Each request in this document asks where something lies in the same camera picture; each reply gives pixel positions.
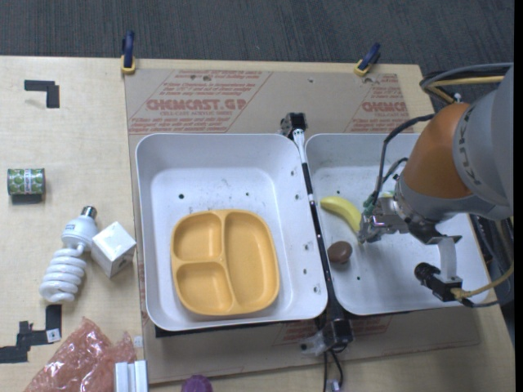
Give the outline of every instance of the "banana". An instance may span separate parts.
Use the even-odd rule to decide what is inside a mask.
[[[329,212],[333,212],[343,218],[352,228],[355,234],[360,230],[361,213],[351,202],[340,196],[326,196],[320,200],[320,206]]]

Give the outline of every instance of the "pink plastic bag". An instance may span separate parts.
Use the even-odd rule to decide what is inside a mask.
[[[96,324],[83,318],[24,392],[112,392],[114,364],[135,361],[129,334],[112,345]]]

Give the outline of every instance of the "yellow divided plate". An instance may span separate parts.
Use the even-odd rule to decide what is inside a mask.
[[[183,217],[172,230],[171,262],[178,297],[196,314],[246,314],[278,296],[278,260],[269,227],[249,211]]]

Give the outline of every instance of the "white cube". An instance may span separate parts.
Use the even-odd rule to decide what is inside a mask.
[[[108,278],[132,263],[136,241],[118,223],[113,222],[92,238],[91,258]]]

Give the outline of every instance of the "table top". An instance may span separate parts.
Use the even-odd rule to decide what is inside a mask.
[[[137,60],[143,69],[255,69],[259,71],[348,74],[351,64],[201,60]],[[416,65],[376,65],[397,74],[409,112],[432,109],[419,89]],[[0,57],[0,169],[45,168],[43,202],[13,204],[0,191],[0,237],[4,292],[0,347],[14,345],[19,321],[45,326],[47,303],[38,286],[52,253],[62,247],[64,225],[83,207],[95,206],[99,228],[119,222],[132,236],[131,165],[126,99],[120,60],[60,57]],[[60,108],[46,107],[45,94],[24,90],[24,80],[52,80],[60,86]],[[65,338],[87,317],[110,339],[142,335],[136,261],[112,279],[87,260],[79,298],[63,305]],[[515,353],[498,306],[474,310],[477,345],[342,362],[343,390],[515,390]],[[34,346],[27,363],[0,364],[0,389],[23,390],[55,353],[60,342]],[[137,349],[139,358],[143,352]],[[322,364],[242,373],[212,379],[216,392],[229,390],[320,390]],[[336,377],[331,364],[330,377]],[[152,385],[178,390],[180,382]]]

